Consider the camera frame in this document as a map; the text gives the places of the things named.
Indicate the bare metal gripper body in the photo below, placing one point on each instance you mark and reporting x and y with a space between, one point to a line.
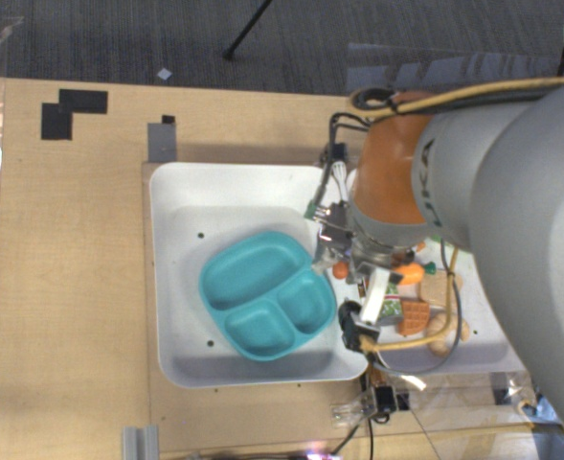
341 221

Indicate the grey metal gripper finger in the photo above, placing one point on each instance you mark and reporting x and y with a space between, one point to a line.
324 236
323 261

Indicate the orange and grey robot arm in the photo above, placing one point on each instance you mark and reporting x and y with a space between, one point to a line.
502 218

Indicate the small orange round piece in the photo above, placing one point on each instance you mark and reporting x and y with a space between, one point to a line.
340 269

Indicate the blue divided plate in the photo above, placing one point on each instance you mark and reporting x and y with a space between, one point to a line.
257 276

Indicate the green and red carton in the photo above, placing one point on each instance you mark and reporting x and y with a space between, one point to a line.
390 307

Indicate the orange carrot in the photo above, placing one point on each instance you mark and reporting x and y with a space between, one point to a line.
408 274

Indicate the orange waffle biscuit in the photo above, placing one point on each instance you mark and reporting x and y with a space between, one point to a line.
414 316

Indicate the tan bread slice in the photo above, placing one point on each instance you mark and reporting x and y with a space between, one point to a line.
435 289

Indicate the tan croissant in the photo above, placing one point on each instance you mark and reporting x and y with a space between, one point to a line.
438 340

